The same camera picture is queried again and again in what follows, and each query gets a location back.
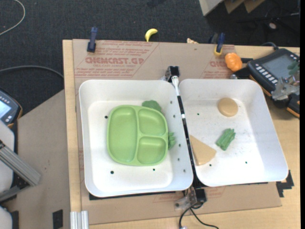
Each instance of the green divided plate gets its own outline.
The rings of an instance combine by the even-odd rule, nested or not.
[[[135,105],[112,109],[107,126],[107,150],[114,161],[152,166],[164,160],[167,149],[167,122],[159,111]]]

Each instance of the toy banana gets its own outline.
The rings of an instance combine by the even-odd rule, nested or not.
[[[149,29],[145,34],[146,41],[148,42],[151,35],[156,34],[157,32],[158,32],[158,30],[156,30],[156,29]]]

